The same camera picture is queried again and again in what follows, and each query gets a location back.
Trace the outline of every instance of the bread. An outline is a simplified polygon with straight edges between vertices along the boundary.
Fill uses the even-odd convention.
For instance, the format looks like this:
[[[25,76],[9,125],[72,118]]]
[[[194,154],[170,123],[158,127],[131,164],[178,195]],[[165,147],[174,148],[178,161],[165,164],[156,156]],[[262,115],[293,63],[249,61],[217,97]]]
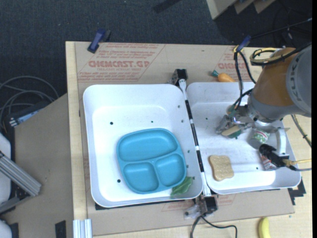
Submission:
[[[212,176],[215,180],[221,181],[234,176],[234,171],[228,156],[211,155],[209,163],[212,169]]]

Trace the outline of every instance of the blue divided plate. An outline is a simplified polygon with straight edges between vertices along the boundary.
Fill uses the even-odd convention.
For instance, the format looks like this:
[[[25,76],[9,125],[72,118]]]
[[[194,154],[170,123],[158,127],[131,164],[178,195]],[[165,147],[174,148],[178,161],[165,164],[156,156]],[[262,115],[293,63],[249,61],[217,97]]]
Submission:
[[[186,177],[186,162],[176,137],[154,128],[123,136],[117,158],[128,187],[140,194],[173,188]]]

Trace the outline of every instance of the white plastic tray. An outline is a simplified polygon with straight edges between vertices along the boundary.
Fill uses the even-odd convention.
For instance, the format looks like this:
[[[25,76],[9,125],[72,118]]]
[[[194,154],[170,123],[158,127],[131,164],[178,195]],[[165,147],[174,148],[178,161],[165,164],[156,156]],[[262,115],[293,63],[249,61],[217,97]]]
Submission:
[[[244,83],[244,91],[254,87],[253,83]],[[215,129],[226,114],[226,109],[239,97],[238,83],[192,83],[187,88],[201,156],[204,164],[207,184],[218,194],[229,194],[255,190],[295,187],[301,180],[300,172],[288,168],[265,171],[257,150],[248,144],[252,129],[246,130],[238,139],[229,139],[216,134]],[[272,124],[284,128],[281,121]],[[267,144],[277,147],[277,137],[271,134]],[[294,160],[289,140],[286,153]],[[210,155],[227,155],[234,170],[234,177],[216,181],[208,162]]]
[[[91,193],[103,207],[118,207],[197,197],[203,183],[183,94],[169,84],[93,85],[83,95],[88,138]],[[116,157],[119,139],[131,132],[164,128],[178,139],[195,177],[187,193],[171,197],[171,189],[151,194],[131,191]]]

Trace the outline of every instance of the banana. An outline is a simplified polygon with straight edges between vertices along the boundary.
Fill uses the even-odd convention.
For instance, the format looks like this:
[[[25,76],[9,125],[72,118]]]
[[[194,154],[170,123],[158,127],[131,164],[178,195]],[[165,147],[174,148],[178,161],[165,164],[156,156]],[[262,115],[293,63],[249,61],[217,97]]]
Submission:
[[[259,236],[260,238],[271,238],[271,235],[269,234],[268,217],[264,217],[260,220]]]

